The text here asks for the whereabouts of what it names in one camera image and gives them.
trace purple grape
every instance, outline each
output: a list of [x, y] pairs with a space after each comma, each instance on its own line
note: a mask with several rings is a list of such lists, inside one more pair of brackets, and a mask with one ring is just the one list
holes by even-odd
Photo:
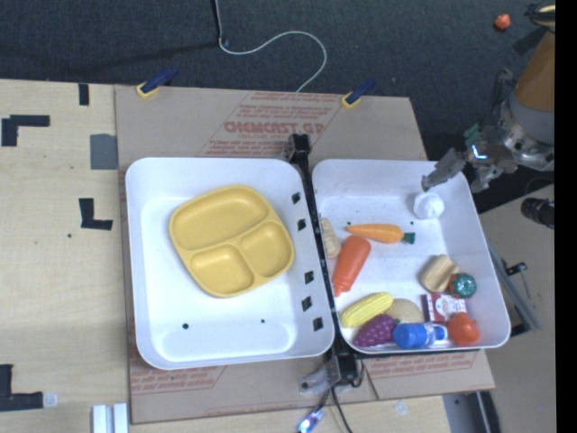
[[397, 321], [387, 314], [379, 314], [364, 324], [353, 340], [355, 346], [384, 345], [393, 339]]

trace blue and yellow clamp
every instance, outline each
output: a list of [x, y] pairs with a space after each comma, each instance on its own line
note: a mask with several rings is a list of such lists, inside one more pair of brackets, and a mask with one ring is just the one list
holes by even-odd
[[138, 96], [142, 99], [148, 99], [158, 93], [159, 87], [170, 85], [170, 82], [172, 82], [178, 73], [178, 69], [163, 69], [154, 77], [149, 78], [146, 82], [136, 87], [136, 93], [138, 93]]
[[374, 80], [367, 80], [364, 82], [360, 87], [356, 88], [354, 91], [351, 91], [344, 95], [341, 98], [341, 106], [345, 109], [353, 109], [355, 106], [359, 104], [361, 101], [361, 96], [365, 95], [369, 90], [371, 90], [377, 82]]

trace blue cylinder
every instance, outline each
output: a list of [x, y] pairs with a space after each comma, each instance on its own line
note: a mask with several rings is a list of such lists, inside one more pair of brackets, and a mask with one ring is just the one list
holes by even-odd
[[403, 323], [393, 330], [393, 341], [406, 350], [425, 348], [446, 338], [446, 328], [430, 323]]

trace cardboard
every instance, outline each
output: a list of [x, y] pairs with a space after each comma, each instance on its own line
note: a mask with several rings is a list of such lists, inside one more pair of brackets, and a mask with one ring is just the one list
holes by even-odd
[[[308, 134], [311, 169], [322, 160], [426, 160], [407, 98], [363, 97], [352, 110], [338, 95], [162, 88], [142, 99], [115, 86], [132, 423], [314, 407], [298, 380], [322, 356], [257, 364], [162, 371], [134, 343], [124, 174], [151, 156], [281, 157], [291, 134]], [[494, 386], [483, 350], [364, 361], [366, 377], [340, 392], [343, 403], [389, 400]]]

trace toy carrot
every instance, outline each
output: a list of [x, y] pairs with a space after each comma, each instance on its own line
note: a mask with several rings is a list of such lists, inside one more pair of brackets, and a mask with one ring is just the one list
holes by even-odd
[[415, 233], [403, 233], [403, 230], [399, 226], [387, 223], [350, 225], [346, 227], [346, 230], [354, 235], [368, 237], [373, 241], [379, 241], [385, 244], [395, 244], [400, 241], [405, 241], [409, 244], [415, 243]]
[[348, 292], [357, 279], [361, 268], [371, 251], [371, 243], [358, 235], [349, 235], [344, 239], [333, 271], [334, 295]]

